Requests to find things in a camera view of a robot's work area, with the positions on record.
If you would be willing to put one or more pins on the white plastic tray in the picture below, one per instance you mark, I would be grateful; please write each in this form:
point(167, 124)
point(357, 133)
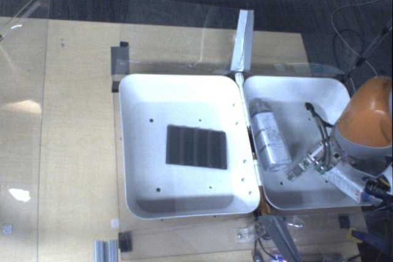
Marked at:
point(184, 193)
point(294, 193)

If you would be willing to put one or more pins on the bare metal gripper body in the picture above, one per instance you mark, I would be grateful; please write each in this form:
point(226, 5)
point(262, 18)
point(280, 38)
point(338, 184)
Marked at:
point(331, 156)

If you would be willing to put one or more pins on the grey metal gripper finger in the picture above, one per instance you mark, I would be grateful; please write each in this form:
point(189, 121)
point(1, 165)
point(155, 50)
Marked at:
point(307, 160)
point(294, 174)

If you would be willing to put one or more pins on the black cylinder on white bracket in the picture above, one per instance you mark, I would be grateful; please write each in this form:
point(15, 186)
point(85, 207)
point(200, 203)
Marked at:
point(375, 188)

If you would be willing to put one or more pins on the silver cylindrical bottle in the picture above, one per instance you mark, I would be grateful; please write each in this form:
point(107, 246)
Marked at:
point(269, 138)

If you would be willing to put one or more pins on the white packet with red print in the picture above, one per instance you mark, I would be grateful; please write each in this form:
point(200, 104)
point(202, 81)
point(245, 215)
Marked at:
point(345, 184)

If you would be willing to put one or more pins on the black ribbed rectangular pad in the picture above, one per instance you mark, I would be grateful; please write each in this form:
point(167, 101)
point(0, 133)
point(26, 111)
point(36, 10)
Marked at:
point(196, 147)

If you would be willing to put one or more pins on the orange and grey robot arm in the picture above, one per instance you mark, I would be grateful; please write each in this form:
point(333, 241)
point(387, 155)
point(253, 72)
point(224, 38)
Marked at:
point(365, 119)

